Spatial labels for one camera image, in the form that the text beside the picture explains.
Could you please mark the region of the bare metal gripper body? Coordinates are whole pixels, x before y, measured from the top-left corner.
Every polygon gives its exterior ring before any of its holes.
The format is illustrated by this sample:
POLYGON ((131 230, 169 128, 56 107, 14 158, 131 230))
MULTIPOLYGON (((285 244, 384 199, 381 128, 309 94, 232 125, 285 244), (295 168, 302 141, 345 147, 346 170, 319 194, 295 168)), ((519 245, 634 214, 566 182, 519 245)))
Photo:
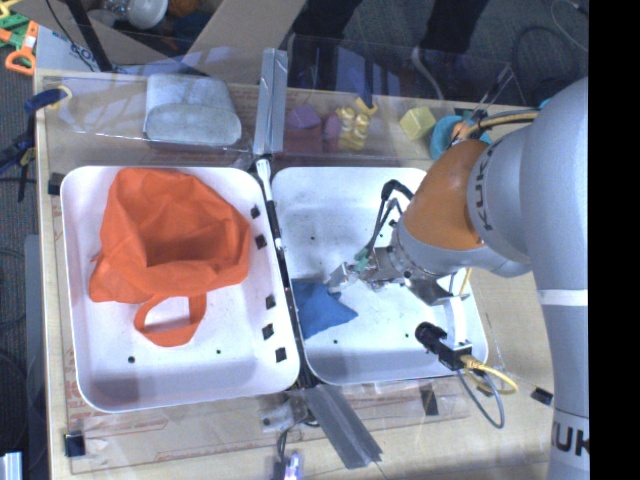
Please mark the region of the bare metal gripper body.
POLYGON ((394 260, 393 246, 375 247, 367 259, 357 263, 357 277, 374 291, 391 285, 404 286, 404 274, 394 260))

